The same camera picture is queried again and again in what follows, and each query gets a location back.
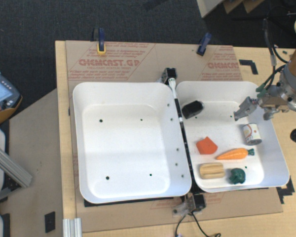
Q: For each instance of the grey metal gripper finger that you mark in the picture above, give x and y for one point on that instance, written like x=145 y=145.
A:
x=245 y=107
x=269 y=113

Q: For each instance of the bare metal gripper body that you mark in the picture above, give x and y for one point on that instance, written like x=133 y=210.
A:
x=273 y=101

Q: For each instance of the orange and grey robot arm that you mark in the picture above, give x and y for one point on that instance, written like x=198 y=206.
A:
x=294 y=68

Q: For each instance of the white and orange can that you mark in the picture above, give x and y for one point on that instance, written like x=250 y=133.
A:
x=251 y=133

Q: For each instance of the white plastic tray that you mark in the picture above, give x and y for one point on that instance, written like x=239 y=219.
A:
x=227 y=132
x=128 y=142

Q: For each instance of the orange carrot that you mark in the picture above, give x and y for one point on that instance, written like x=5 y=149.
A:
x=233 y=154

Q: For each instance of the orange wedge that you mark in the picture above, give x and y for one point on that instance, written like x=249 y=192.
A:
x=206 y=146

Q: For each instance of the thin black and white rod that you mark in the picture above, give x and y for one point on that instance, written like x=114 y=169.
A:
x=180 y=115

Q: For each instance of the green broccoli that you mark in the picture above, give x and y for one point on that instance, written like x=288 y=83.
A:
x=237 y=176

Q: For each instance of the tan bread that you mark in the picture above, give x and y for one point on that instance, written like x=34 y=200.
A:
x=211 y=170

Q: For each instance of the brown cardboard board, red print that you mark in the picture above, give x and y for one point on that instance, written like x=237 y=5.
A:
x=143 y=60

